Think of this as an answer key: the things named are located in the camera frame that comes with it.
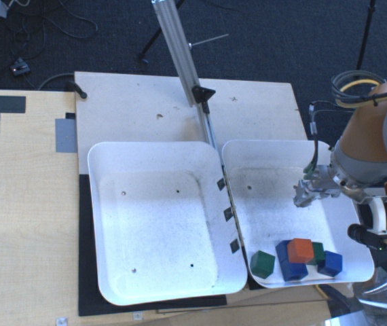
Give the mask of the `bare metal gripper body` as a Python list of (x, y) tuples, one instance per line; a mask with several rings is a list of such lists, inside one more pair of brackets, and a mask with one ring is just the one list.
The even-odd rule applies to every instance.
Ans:
[(336, 198), (341, 194), (361, 203), (363, 184), (331, 164), (306, 168), (307, 202), (327, 197)]

